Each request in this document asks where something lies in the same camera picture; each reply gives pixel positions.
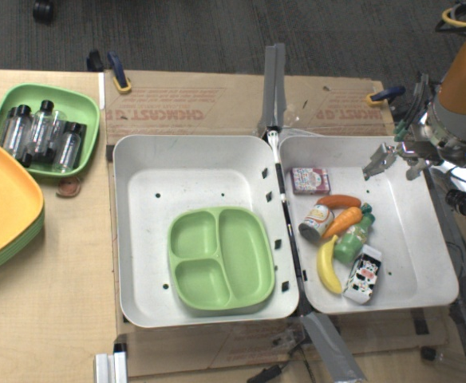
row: table surface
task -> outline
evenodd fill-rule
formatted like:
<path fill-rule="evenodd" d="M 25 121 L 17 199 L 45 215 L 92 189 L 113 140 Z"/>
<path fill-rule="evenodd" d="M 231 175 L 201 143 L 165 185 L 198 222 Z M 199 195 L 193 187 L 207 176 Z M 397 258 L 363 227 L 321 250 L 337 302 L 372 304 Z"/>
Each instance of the table surface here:
<path fill-rule="evenodd" d="M 36 82 L 72 89 L 100 103 L 99 78 L 95 73 L 0 70 L 0 101 L 12 86 Z M 92 382 L 95 354 L 112 351 L 117 320 L 105 145 L 102 113 L 97 148 L 77 197 L 58 197 L 56 180 L 37 180 L 45 197 L 45 226 L 0 267 L 0 382 Z M 449 345 L 460 346 L 454 323 L 447 319 L 445 325 Z M 371 382 L 462 381 L 423 364 L 417 349 L 367 353 L 356 360 Z M 310 368 L 316 381 L 331 381 L 320 361 L 311 361 Z M 260 370 L 248 366 L 132 381 L 237 382 Z M 302 361 L 291 362 L 279 379 L 311 381 Z"/>

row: green bottle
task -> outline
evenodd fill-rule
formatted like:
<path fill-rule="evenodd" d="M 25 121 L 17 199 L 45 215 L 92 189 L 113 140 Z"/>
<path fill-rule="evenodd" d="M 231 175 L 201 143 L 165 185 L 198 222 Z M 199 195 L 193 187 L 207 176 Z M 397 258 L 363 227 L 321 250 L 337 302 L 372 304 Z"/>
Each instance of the green bottle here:
<path fill-rule="evenodd" d="M 366 213 L 359 223 L 350 226 L 334 246 L 334 257 L 344 264 L 354 261 L 362 246 L 366 243 L 369 226 L 374 221 L 375 216 Z"/>

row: toy carrot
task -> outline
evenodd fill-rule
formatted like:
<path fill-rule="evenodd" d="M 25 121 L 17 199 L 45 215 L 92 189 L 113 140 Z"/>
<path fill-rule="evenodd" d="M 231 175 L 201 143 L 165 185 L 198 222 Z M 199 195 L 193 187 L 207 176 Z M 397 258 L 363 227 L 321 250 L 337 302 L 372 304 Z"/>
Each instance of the toy carrot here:
<path fill-rule="evenodd" d="M 337 235 L 342 231 L 347 230 L 348 227 L 359 223 L 364 213 L 370 212 L 371 206 L 367 203 L 364 203 L 361 208 L 348 207 L 334 219 L 334 221 L 330 224 L 329 228 L 327 228 L 326 232 L 323 233 L 322 238 L 328 239 L 332 235 Z"/>
<path fill-rule="evenodd" d="M 316 204 L 322 204 L 328 208 L 361 207 L 361 201 L 351 195 L 324 195 Z"/>

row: banana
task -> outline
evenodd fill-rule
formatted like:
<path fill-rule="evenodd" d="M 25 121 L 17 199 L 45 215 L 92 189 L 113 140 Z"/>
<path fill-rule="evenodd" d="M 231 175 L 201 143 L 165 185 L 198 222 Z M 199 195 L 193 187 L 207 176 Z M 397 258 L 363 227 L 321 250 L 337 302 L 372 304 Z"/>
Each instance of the banana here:
<path fill-rule="evenodd" d="M 334 244 L 338 239 L 337 235 L 333 235 L 332 238 L 323 244 L 316 255 L 316 267 L 318 270 L 318 276 L 322 281 L 325 288 L 334 294 L 340 294 L 343 290 L 342 284 L 334 272 L 332 263 L 334 255 Z"/>

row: orange plate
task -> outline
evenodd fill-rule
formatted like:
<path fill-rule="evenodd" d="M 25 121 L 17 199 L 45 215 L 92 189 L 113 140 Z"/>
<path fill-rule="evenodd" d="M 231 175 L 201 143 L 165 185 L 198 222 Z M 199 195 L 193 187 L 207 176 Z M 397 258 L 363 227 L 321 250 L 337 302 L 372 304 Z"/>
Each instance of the orange plate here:
<path fill-rule="evenodd" d="M 0 147 L 0 250 L 25 231 L 42 208 L 38 184 Z"/>

